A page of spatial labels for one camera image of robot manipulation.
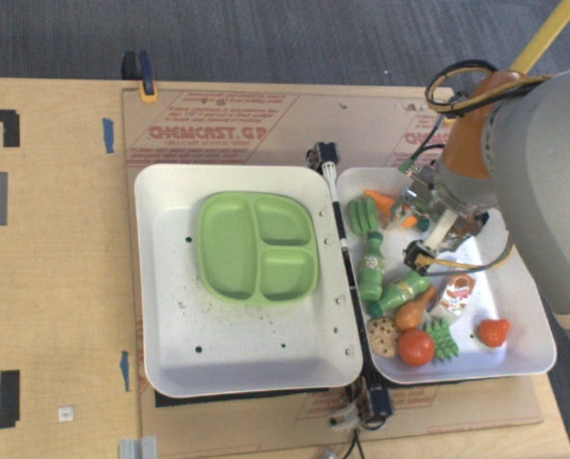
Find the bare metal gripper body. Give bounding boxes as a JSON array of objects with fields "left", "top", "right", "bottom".
[{"left": 402, "top": 164, "right": 490, "bottom": 252}]

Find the orange carrot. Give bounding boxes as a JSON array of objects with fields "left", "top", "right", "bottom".
[{"left": 363, "top": 188, "right": 432, "bottom": 233}]

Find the green ribbed toy vegetable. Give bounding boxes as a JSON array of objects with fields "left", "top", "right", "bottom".
[{"left": 347, "top": 195, "right": 382, "bottom": 238}]

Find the thin black and white rod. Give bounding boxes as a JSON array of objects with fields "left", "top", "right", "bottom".
[{"left": 320, "top": 160, "right": 371, "bottom": 383}]

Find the green bottle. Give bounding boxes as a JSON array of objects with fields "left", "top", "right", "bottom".
[
  {"left": 357, "top": 230, "right": 387, "bottom": 304},
  {"left": 365, "top": 270, "right": 431, "bottom": 320}
]

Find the white carton with brown print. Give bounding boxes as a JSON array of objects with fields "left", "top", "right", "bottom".
[{"left": 427, "top": 273, "right": 478, "bottom": 327}]

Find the brown chicken drumstick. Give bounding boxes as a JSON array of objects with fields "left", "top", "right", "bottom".
[{"left": 393, "top": 284, "right": 438, "bottom": 332}]

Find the beige chocolate chip biscuit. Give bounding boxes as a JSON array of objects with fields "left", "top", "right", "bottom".
[{"left": 365, "top": 316, "right": 403, "bottom": 360}]

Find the green leafy toy vegetable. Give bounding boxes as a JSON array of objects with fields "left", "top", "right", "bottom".
[{"left": 423, "top": 317, "right": 460, "bottom": 363}]

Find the red tomato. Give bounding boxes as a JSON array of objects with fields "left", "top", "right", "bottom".
[{"left": 398, "top": 328, "right": 436, "bottom": 367}]

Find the white plastic tray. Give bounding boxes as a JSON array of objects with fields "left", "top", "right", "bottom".
[
  {"left": 335, "top": 166, "right": 559, "bottom": 385},
  {"left": 133, "top": 163, "right": 365, "bottom": 399}
]

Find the red strawberry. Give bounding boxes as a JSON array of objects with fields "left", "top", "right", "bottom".
[{"left": 477, "top": 317, "right": 512, "bottom": 349}]

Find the brown cardboard board red print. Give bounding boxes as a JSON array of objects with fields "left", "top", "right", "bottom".
[{"left": 121, "top": 82, "right": 545, "bottom": 459}]

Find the green divided plate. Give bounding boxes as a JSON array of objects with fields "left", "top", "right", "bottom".
[{"left": 196, "top": 190, "right": 320, "bottom": 307}]

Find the black cylinder on white bracket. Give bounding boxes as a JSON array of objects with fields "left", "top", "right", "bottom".
[{"left": 403, "top": 209, "right": 459, "bottom": 277}]

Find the black block with thin wires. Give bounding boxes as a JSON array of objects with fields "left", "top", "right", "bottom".
[
  {"left": 306, "top": 141, "right": 340, "bottom": 169},
  {"left": 361, "top": 383, "right": 395, "bottom": 424}
]

